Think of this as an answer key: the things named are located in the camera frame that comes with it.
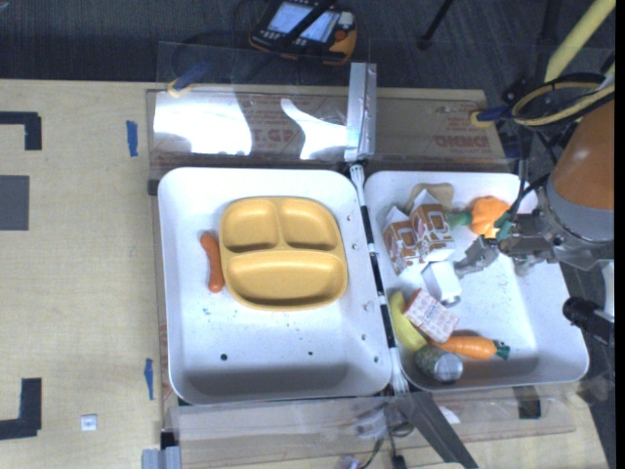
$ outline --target dark floor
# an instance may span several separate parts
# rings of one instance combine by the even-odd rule
[[[246,47],[259,0],[0,0],[0,78],[157,81],[163,42]],[[417,47],[443,0],[340,0],[358,21],[355,60],[378,65],[388,87],[477,88],[490,103],[562,42],[595,0],[455,0],[435,43]],[[615,13],[566,72],[600,72],[615,50]],[[598,273],[565,269],[571,294],[603,301]],[[591,369],[582,383],[610,467],[616,467],[613,350],[589,339]]]

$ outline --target yellow pole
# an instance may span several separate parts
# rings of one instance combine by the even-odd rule
[[[545,81],[558,78],[593,33],[614,10],[616,0],[595,0],[549,60]]]

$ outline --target orange vegetable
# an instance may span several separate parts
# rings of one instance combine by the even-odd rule
[[[209,233],[205,233],[199,239],[206,255],[210,267],[210,278],[208,289],[213,293],[219,293],[224,288],[224,272],[222,271],[222,257],[219,253],[219,243]]]
[[[471,209],[472,221],[469,228],[476,235],[495,238],[495,221],[510,208],[505,201],[494,196],[484,196],[474,201]]]
[[[488,360],[495,355],[506,360],[510,354],[509,346],[479,335],[452,335],[444,344],[434,341],[431,344],[449,353],[475,360]]]

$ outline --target yellow plate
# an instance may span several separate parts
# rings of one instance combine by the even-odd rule
[[[226,286],[246,306],[318,308],[347,288],[341,233],[317,201],[272,196],[235,201],[222,216],[219,243]]]

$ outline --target screen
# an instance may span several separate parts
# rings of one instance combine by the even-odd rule
[[[269,31],[277,31],[279,33],[288,33],[291,29],[297,26],[297,24],[305,18],[312,9],[312,7],[308,7],[306,5],[282,2],[267,29]],[[308,28],[306,28],[300,36],[308,40],[325,42],[328,39],[328,36],[330,36],[330,32],[332,31],[332,28],[334,28],[338,18],[339,13],[326,11]]]

